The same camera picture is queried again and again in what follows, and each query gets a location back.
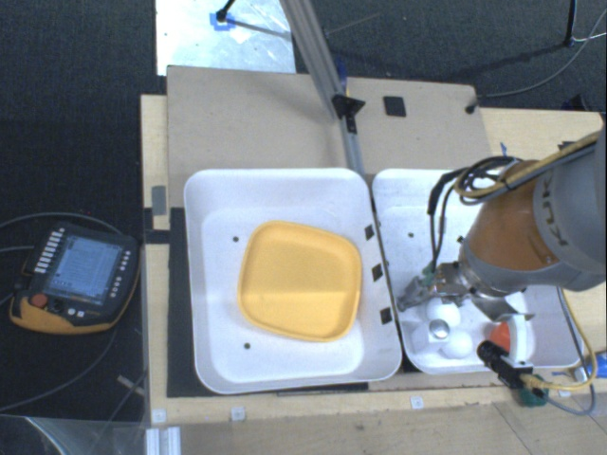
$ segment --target dark floor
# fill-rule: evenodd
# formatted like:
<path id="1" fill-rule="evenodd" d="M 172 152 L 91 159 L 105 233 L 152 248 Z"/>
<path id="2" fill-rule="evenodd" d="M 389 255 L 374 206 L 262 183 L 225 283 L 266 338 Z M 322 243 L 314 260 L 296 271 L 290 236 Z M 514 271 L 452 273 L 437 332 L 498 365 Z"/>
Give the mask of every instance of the dark floor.
<path id="1" fill-rule="evenodd" d="M 561 44 L 569 0 L 313 2 L 331 49 L 353 76 L 463 82 L 490 94 L 538 82 L 579 48 Z M 604 8 L 605 0 L 579 0 L 578 37 Z M 598 32 L 604 29 L 603 20 Z M 73 211 L 142 238 L 138 98 L 164 92 L 155 58 L 155 0 L 0 0 L 0 222 Z M 551 83 L 482 104 L 559 109 L 581 94 L 589 108 L 604 111 L 605 73 L 601 38 Z M 30 244 L 49 224 L 2 230 L 0 247 Z M 10 292 L 23 259 L 2 255 L 0 291 Z M 0 410 L 62 384 L 110 340 L 32 334 L 11 325 L 6 305 L 0 308 Z M 125 394 L 116 377 L 136 379 L 143 369 L 140 331 L 137 294 L 93 372 L 9 412 L 106 419 Z M 134 396 L 117 419 L 137 420 L 142 411 Z"/>

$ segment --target yellow tray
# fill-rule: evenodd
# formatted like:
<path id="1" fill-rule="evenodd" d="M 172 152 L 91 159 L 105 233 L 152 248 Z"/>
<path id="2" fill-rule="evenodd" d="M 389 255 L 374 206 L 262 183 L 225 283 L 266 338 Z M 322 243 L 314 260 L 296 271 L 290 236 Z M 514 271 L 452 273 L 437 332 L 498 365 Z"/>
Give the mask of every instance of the yellow tray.
<path id="1" fill-rule="evenodd" d="M 359 251 L 345 238 L 270 221 L 248 241 L 238 306 L 248 321 L 270 332 L 328 342 L 352 327 L 361 278 Z"/>

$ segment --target black clip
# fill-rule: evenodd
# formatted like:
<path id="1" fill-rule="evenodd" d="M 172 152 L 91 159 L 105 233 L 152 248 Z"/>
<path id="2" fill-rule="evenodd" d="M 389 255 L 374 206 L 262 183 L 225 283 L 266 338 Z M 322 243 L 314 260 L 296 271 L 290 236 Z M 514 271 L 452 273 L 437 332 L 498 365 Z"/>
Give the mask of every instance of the black clip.
<path id="1" fill-rule="evenodd" d="M 528 365 L 516 368 L 511 366 L 504 360 L 508 352 L 490 340 L 481 342 L 476 354 L 488 368 L 497 373 L 498 379 L 512 390 L 520 390 L 524 387 L 521 374 L 533 373 L 533 368 Z"/>
<path id="2" fill-rule="evenodd" d="M 338 117 L 342 119 L 345 117 L 345 122 L 349 133 L 357 133 L 357 123 L 354 120 L 356 113 L 360 111 L 365 104 L 364 101 L 355 100 L 344 95 L 335 95 L 331 100 L 333 102 L 333 108 L 338 114 Z"/>

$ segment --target white tray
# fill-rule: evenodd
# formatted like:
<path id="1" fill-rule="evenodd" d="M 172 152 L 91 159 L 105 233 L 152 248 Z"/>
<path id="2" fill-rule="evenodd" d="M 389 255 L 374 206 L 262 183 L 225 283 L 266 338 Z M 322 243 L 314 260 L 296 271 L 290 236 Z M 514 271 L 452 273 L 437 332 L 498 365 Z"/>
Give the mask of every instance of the white tray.
<path id="1" fill-rule="evenodd" d="M 210 170 L 185 187 L 196 372 L 229 394 L 385 379 L 401 363 L 401 345 L 381 264 L 369 189 L 344 169 Z M 284 220 L 349 239 L 362 258 L 359 310 L 350 332 L 333 342 L 282 337 L 241 314 L 236 291 L 253 230 Z"/>
<path id="2" fill-rule="evenodd" d="M 379 173 L 373 182 L 373 196 L 377 208 L 383 251 L 388 262 L 388 276 L 395 297 L 404 291 L 414 276 L 431 259 L 430 226 L 426 213 L 430 190 L 445 171 L 392 169 Z M 447 207 L 447 229 L 439 263 L 457 260 L 459 236 L 466 236 L 479 206 L 464 206 L 455 194 Z M 528 361 L 536 367 L 571 366 L 578 355 L 561 310 L 557 290 L 552 286 L 531 286 L 524 294 L 507 297 L 521 313 L 535 314 L 527 323 Z M 474 346 L 488 338 L 497 325 L 491 322 L 467 300 L 460 308 L 462 323 L 472 337 Z M 427 322 L 425 305 L 398 312 L 407 357 L 425 373 L 469 373 L 484 371 L 476 348 L 463 359 L 449 359 L 442 352 L 416 353 L 412 332 Z"/>

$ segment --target red emergency stop button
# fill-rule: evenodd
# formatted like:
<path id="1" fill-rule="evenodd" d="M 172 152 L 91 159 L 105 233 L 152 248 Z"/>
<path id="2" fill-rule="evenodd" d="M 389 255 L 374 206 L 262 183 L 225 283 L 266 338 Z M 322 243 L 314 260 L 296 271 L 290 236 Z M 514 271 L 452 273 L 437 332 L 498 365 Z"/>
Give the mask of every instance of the red emergency stop button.
<path id="1" fill-rule="evenodd" d="M 48 297 L 44 293 L 37 293 L 29 299 L 29 303 L 38 308 L 45 308 L 48 303 Z"/>

